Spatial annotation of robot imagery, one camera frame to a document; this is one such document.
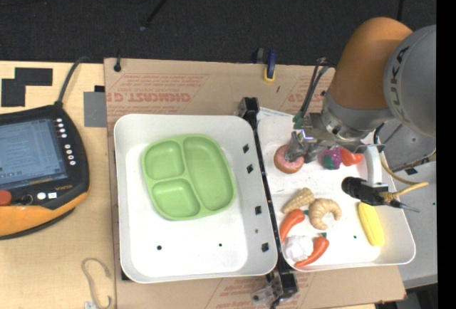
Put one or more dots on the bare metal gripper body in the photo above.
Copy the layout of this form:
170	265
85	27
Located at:
320	127

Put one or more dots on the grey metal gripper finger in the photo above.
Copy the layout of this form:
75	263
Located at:
312	151
295	147

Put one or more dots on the pink doughnut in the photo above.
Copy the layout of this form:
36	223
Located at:
283	165

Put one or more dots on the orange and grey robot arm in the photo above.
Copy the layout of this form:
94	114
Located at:
370	69

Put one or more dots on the purple grapes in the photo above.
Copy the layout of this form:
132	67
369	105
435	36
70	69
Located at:
330	158

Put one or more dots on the red pepper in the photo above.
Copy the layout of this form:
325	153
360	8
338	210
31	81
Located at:
351	158

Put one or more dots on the thin black rod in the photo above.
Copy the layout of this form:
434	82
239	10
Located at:
265	176

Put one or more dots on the beige corn cob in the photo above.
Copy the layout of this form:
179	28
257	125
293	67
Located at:
299	199

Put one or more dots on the beige croissant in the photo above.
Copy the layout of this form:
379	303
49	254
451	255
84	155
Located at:
322	211

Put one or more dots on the orange carrot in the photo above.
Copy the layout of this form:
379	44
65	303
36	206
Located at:
315	250
290	222

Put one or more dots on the green divided plate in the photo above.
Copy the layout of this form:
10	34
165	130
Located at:
206	172

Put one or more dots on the yellow corn cob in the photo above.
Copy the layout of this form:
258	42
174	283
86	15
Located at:
371	224

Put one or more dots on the white plastic tray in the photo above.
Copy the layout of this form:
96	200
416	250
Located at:
192	250
342	243

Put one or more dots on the brown cardboard board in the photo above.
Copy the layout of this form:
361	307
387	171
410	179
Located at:
185	94

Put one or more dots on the black cylinder on white bracket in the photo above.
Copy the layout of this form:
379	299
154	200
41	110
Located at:
363	190

